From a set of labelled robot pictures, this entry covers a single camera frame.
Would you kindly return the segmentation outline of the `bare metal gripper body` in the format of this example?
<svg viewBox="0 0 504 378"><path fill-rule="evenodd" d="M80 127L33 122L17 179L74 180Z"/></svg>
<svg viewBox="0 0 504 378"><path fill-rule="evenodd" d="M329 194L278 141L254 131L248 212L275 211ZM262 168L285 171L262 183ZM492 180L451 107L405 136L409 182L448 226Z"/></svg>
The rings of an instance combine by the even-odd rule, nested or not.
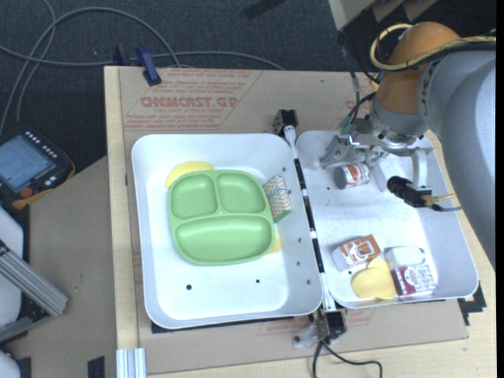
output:
<svg viewBox="0 0 504 378"><path fill-rule="evenodd" d="M410 156L417 139L424 134L424 122L419 117L358 118L353 123L341 122L341 136L352 149L383 152L399 157Z"/></svg>

